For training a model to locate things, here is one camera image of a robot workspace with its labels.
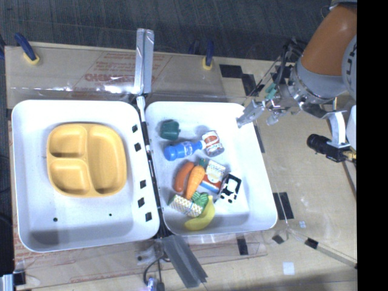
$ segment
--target blue water bottle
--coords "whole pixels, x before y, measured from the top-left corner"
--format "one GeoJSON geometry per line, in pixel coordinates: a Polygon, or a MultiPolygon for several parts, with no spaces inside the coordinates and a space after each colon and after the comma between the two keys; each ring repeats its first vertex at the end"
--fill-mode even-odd
{"type": "Polygon", "coordinates": [[[174,161],[177,158],[190,156],[196,150],[202,150],[206,147],[203,140],[197,142],[184,141],[176,145],[169,145],[164,149],[164,157],[168,161],[174,161]]]}

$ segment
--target beige table surface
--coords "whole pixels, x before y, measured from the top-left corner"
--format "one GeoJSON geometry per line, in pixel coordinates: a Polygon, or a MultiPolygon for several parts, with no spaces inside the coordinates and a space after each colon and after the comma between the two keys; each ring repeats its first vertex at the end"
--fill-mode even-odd
{"type": "MultiPolygon", "coordinates": [[[[32,45],[36,49],[83,49],[67,45],[32,45]]],[[[192,82],[203,81],[221,85],[225,96],[244,96],[243,85],[241,79],[222,78],[218,65],[240,65],[244,73],[254,75],[256,82],[272,65],[269,61],[214,57],[212,71],[205,73],[200,68],[201,57],[168,53],[155,55],[155,89],[162,90],[177,82],[191,87],[192,82]],[[185,80],[179,79],[179,74],[182,74],[180,64],[185,66],[185,80]]],[[[11,109],[20,98],[25,98],[11,93],[23,75],[9,72],[7,76],[8,107],[11,109]]],[[[306,139],[312,133],[331,138],[327,122],[299,113],[268,126],[267,116],[265,113],[257,120],[265,150],[264,162],[273,192],[287,193],[294,219],[278,221],[273,229],[265,232],[245,234],[248,256],[239,256],[233,236],[232,239],[218,239],[217,243],[208,246],[191,243],[208,275],[206,283],[192,290],[357,290],[354,165],[337,164],[315,154],[306,145],[306,139]],[[275,235],[284,242],[274,241],[275,235]],[[318,242],[318,248],[306,245],[307,239],[318,242]],[[226,249],[223,243],[228,243],[231,248],[226,249]]],[[[17,221],[15,193],[13,204],[13,217],[17,221]]],[[[14,234],[16,268],[23,267],[27,277],[27,284],[19,286],[18,290],[146,289],[142,281],[145,265],[138,265],[135,258],[140,249],[137,243],[41,254],[33,253],[21,244],[16,223],[14,234]]],[[[161,267],[166,290],[185,289],[171,264],[162,263],[161,267]]],[[[157,267],[153,266],[149,275],[158,278],[156,270],[157,267]]]]}

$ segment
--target yellow banana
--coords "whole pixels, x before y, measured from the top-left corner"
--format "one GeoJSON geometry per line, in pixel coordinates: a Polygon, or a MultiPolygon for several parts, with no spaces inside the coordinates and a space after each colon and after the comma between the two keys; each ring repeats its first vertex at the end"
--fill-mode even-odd
{"type": "Polygon", "coordinates": [[[207,202],[202,213],[196,218],[192,218],[184,223],[185,228],[188,230],[202,230],[207,227],[215,215],[215,208],[213,203],[213,196],[208,196],[209,201],[207,202]]]}

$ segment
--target carrot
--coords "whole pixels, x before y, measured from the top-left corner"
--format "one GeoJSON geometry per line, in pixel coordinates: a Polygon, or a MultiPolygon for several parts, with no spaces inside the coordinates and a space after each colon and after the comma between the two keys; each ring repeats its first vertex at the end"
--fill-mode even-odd
{"type": "Polygon", "coordinates": [[[193,162],[187,162],[184,164],[177,172],[174,182],[174,190],[178,193],[182,192],[184,189],[184,181],[190,171],[194,168],[193,162]]]}
{"type": "Polygon", "coordinates": [[[206,160],[201,158],[199,164],[194,166],[190,172],[189,178],[187,180],[186,192],[184,194],[185,199],[190,200],[192,198],[194,192],[197,190],[198,186],[205,177],[205,164],[206,160]]]}

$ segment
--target white tray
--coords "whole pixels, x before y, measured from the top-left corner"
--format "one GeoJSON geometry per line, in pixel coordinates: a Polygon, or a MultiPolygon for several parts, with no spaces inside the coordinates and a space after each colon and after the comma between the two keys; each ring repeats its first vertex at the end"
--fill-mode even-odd
{"type": "Polygon", "coordinates": [[[12,129],[19,236],[28,249],[48,252],[127,243],[149,239],[158,231],[160,221],[139,116],[131,105],[119,101],[23,101],[12,111],[12,129]],[[47,137],[66,122],[95,122],[118,132],[128,174],[120,192],[75,198],[53,188],[47,174],[47,137]],[[136,151],[135,144],[141,150],[136,151]]]}
{"type": "Polygon", "coordinates": [[[221,102],[159,101],[147,107],[145,117],[163,218],[173,233],[192,236],[260,231],[270,229],[277,222],[278,214],[254,126],[251,123],[239,129],[236,124],[243,110],[241,105],[221,102]],[[162,122],[168,119],[179,122],[181,132],[176,142],[199,140],[205,132],[216,130],[225,152],[212,159],[242,179],[236,201],[230,205],[218,200],[215,218],[200,231],[186,230],[183,224],[189,217],[167,203],[176,194],[173,182],[179,167],[187,160],[198,163],[200,158],[209,157],[202,150],[185,159],[166,160],[163,149],[172,142],[162,139],[159,131],[162,122]]]}

